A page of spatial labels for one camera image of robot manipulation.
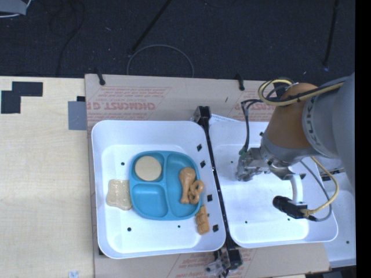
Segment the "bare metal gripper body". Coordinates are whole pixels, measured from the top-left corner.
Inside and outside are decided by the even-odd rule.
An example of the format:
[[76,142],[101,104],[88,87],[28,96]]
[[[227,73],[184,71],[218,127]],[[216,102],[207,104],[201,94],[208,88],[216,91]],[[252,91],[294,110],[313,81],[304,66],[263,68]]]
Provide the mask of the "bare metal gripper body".
[[271,156],[261,148],[242,148],[237,165],[238,181],[250,181],[254,176],[273,173],[281,180],[290,177],[289,164]]

